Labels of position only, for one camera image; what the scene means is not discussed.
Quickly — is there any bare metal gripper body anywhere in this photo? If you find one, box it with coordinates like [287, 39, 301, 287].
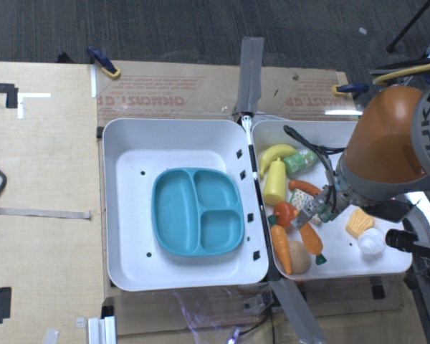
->
[317, 187, 353, 219]

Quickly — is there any patterned white carton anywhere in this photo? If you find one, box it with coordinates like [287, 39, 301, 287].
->
[290, 188, 323, 226]

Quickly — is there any orange sausage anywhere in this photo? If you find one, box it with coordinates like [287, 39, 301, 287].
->
[287, 178, 323, 197]

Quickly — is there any red tomato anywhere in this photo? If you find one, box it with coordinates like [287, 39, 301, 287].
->
[272, 201, 300, 229]

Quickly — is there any orange carrot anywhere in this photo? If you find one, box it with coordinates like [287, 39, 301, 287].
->
[297, 220, 328, 266]
[267, 214, 294, 276]

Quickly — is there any brown bread roll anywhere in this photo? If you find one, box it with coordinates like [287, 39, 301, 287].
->
[287, 239, 312, 275]

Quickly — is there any green bottle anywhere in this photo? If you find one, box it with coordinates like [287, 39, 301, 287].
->
[282, 148, 319, 176]

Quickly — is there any yellow squeeze bottle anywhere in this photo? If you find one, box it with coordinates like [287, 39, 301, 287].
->
[262, 157, 287, 207]

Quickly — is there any white crumpled lump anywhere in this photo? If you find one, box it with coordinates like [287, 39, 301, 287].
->
[356, 227, 386, 256]

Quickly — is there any white plastic tray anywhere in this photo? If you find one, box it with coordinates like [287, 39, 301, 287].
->
[102, 118, 270, 292]
[251, 120, 414, 282]

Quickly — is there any yellow banana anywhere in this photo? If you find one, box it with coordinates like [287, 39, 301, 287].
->
[258, 143, 297, 179]

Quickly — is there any blue divided plate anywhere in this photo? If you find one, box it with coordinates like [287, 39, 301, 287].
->
[151, 167, 246, 257]

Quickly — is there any brown cardboard board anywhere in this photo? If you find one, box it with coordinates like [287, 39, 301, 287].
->
[95, 60, 419, 337]

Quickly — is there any black cylinder on white bracket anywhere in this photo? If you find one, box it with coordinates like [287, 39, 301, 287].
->
[384, 191, 430, 262]

